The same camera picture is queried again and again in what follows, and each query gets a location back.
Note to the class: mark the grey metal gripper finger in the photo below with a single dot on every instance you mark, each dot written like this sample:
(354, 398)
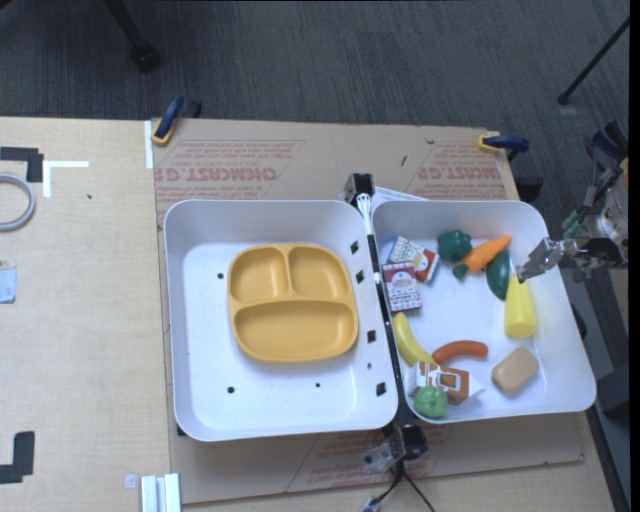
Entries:
(540, 260)

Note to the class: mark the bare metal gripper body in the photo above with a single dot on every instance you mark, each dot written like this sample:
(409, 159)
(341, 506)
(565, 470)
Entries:
(607, 250)

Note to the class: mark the dark green toy vegetable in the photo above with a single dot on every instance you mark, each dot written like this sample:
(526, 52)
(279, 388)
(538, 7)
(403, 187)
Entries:
(499, 277)

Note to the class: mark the orange toy carrot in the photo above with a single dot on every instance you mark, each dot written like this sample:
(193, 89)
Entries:
(485, 252)

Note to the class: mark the yellow cone-shaped toy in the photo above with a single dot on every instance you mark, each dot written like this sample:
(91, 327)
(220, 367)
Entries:
(520, 312)

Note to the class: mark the green toy broccoli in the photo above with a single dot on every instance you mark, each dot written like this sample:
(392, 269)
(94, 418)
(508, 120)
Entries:
(454, 245)

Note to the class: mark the white plastic tray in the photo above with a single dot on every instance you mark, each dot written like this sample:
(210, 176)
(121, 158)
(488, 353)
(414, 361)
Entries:
(465, 310)
(210, 390)

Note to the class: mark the tan toy bread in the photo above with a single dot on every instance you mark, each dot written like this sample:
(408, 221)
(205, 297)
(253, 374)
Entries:
(515, 371)

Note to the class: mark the orange toy sausage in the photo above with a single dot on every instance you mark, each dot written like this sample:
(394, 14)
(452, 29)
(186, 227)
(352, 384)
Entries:
(465, 348)

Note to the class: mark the white carton with colourful print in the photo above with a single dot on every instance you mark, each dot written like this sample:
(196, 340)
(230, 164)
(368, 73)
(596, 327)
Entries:
(407, 250)

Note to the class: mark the red and white carton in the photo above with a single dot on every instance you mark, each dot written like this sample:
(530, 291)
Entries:
(402, 290)

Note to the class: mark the orange and white carton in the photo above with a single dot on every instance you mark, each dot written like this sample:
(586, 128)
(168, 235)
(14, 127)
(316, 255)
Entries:
(450, 381)

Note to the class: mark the yellow banana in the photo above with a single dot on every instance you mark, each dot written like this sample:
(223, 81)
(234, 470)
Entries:
(405, 340)

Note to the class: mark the white paper sheet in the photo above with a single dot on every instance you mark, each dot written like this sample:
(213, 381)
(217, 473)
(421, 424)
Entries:
(395, 194)

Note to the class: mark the thin black and white rod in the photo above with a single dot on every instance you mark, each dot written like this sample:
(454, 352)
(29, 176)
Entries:
(373, 250)

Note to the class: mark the light green toy pepper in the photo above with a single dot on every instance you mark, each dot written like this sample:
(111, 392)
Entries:
(430, 402)

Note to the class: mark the yellow divided plate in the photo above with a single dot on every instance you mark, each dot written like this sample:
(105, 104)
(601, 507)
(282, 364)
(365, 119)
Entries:
(295, 330)

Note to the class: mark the brown cardboard board, red print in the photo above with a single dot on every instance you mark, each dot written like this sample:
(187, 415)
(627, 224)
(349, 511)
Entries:
(300, 165)

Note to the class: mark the white tape roll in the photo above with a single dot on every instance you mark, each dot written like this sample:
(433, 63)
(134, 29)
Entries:
(27, 210)

